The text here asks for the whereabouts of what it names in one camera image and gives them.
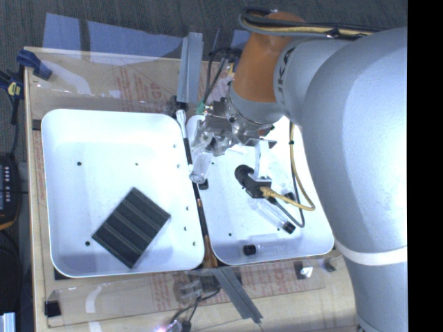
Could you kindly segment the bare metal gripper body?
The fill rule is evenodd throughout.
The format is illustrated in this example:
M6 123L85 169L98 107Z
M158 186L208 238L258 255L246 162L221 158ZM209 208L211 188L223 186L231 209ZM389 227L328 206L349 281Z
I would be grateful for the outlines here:
M230 98L222 98L205 106L204 131L213 133L215 137L232 143L254 146L259 140L267 136L274 128L274 122L256 122L242 115L234 106Z

